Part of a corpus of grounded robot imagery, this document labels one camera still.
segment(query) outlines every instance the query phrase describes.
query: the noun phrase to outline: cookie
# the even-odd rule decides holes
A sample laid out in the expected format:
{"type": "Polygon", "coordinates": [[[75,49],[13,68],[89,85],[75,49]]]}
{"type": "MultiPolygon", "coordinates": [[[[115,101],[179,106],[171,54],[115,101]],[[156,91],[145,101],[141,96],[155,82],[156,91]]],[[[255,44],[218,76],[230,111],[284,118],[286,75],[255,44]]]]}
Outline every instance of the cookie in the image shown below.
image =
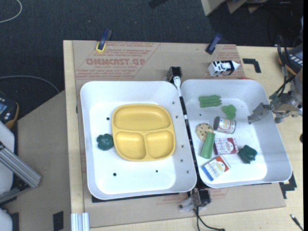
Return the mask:
{"type": "Polygon", "coordinates": [[[202,141],[205,141],[208,132],[214,133],[214,130],[211,125],[207,123],[200,123],[196,126],[196,134],[198,138],[202,141]]]}

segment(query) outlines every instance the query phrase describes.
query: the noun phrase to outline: white tray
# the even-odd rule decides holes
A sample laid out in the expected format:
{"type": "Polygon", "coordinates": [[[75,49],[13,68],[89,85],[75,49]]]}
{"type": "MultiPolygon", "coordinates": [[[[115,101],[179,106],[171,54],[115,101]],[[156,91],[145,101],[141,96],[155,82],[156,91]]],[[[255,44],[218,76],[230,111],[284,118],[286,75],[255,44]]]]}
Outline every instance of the white tray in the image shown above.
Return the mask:
{"type": "Polygon", "coordinates": [[[80,91],[87,161],[88,188],[103,200],[188,192],[197,177],[176,88],[165,81],[91,81],[80,91]],[[152,103],[170,113],[176,137],[172,156],[158,161],[133,162],[115,148],[98,149],[96,138],[112,134],[113,111],[124,104],[152,103]]]}
{"type": "Polygon", "coordinates": [[[192,142],[202,181],[213,188],[248,185],[258,183],[279,182],[288,180],[292,174],[290,162],[282,143],[272,113],[260,121],[248,124],[247,117],[260,102],[269,104],[263,87],[254,80],[186,80],[181,86],[190,124],[192,142]],[[221,96],[219,107],[200,108],[199,96],[221,96]],[[248,145],[257,150],[256,160],[244,164],[237,154],[224,155],[231,169],[213,181],[207,177],[202,167],[211,159],[200,156],[203,141],[195,128],[199,123],[213,126],[216,116],[226,117],[222,106],[233,104],[236,111],[236,130],[233,134],[215,131],[215,138],[233,137],[241,149],[248,145]]]}

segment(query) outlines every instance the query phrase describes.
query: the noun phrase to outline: cardboard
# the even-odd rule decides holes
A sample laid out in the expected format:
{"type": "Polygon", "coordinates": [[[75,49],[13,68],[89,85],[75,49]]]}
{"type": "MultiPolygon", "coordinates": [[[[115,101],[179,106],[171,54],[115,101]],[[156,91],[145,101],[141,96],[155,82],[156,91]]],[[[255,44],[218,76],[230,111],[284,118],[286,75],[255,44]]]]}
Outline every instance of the cardboard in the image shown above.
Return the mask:
{"type": "MultiPolygon", "coordinates": [[[[96,41],[73,41],[84,206],[90,215],[90,226],[192,217],[193,212],[178,210],[179,202],[188,198],[187,193],[96,203],[92,201],[87,186],[80,89],[92,80],[164,80],[171,66],[181,66],[182,81],[241,78],[244,77],[242,66],[225,77],[211,77],[208,72],[208,66],[213,61],[233,60],[241,63],[236,46],[217,45],[210,55],[205,52],[206,44],[109,41],[105,52],[98,54],[95,51],[96,44],[96,41]]],[[[278,183],[209,189],[209,192],[212,202],[200,211],[200,215],[285,206],[278,183]]]]}

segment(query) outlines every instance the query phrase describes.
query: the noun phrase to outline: blue clamp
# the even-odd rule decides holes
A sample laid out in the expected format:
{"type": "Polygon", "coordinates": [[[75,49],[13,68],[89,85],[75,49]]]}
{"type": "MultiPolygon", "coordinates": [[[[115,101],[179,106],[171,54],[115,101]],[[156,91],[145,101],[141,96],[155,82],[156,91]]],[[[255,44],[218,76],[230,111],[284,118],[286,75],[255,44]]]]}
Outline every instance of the blue clamp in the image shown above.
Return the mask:
{"type": "Polygon", "coordinates": [[[217,33],[205,51],[209,54],[212,54],[215,50],[215,46],[218,44],[221,38],[222,38],[222,35],[220,33],[217,33]]]}
{"type": "Polygon", "coordinates": [[[102,35],[102,39],[101,39],[100,42],[98,42],[98,44],[96,46],[97,53],[103,53],[103,51],[106,48],[105,42],[108,41],[111,38],[111,35],[112,35],[112,30],[109,30],[109,29],[104,30],[104,33],[102,35]]]}

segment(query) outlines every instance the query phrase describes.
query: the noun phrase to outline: white cable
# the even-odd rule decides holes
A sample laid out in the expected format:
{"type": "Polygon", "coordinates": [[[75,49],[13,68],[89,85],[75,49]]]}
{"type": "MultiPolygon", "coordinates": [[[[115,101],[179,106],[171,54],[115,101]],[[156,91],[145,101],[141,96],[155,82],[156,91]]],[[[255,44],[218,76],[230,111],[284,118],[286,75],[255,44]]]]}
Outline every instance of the white cable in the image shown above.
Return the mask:
{"type": "Polygon", "coordinates": [[[19,3],[19,5],[20,5],[20,10],[19,10],[18,14],[15,15],[14,17],[10,18],[10,19],[4,20],[4,21],[0,21],[0,23],[7,22],[7,21],[11,21],[11,20],[15,19],[17,16],[20,15],[21,11],[23,10],[23,6],[22,6],[20,0],[16,0],[16,1],[17,1],[17,2],[19,3]]]}

